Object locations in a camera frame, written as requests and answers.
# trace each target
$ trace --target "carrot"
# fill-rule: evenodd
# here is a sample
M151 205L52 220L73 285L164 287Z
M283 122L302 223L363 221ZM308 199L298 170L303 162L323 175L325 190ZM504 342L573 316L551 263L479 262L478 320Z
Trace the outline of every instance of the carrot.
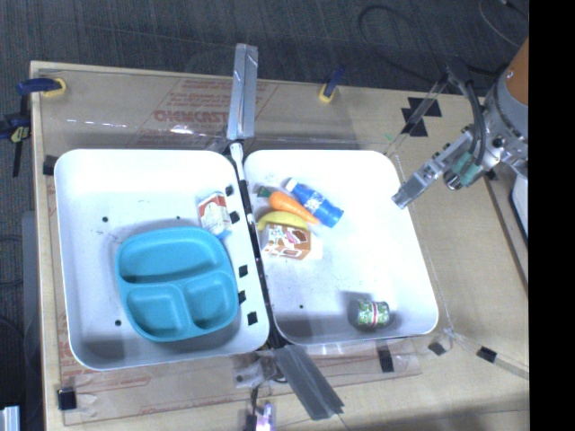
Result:
M276 190L270 195L270 205L278 211L287 211L305 219L310 224L319 224L319 220L315 218L305 207L295 201L283 191Z

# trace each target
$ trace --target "banana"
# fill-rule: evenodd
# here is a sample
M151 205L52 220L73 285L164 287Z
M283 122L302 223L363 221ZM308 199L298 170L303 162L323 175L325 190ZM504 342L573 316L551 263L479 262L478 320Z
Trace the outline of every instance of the banana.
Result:
M299 215L285 211L271 211L258 220L256 227L258 231L261 232L267 224L287 225L307 230L307 222L303 218Z

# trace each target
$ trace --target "green can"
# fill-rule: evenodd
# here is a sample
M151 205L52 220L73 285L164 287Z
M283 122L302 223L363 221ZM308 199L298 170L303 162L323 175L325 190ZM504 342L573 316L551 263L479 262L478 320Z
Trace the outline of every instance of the green can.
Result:
M358 299L354 304L355 323L360 329L375 329L386 326L391 312L387 302L372 302Z

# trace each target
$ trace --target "yellow clamp pad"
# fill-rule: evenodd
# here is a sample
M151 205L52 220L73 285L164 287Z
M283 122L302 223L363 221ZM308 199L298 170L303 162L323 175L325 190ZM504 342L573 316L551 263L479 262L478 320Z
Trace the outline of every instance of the yellow clamp pad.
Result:
M64 80L62 80L61 78L55 78L54 81L58 83L60 87L56 90L40 92L40 94L43 97L54 97L64 93L64 91L66 90L66 84L64 83Z
M327 84L322 86L322 90L320 91L320 101L329 104L333 100L333 96L335 95L335 89L333 90L332 95L328 97L325 95L325 88L327 88Z

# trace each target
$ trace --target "blue plate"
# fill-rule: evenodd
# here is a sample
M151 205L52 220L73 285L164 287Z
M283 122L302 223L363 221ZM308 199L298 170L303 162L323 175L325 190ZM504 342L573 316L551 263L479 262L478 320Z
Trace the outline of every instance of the blue plate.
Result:
M115 271L129 321L147 339L209 334L237 314L237 283L226 249L202 228L131 236L118 249Z

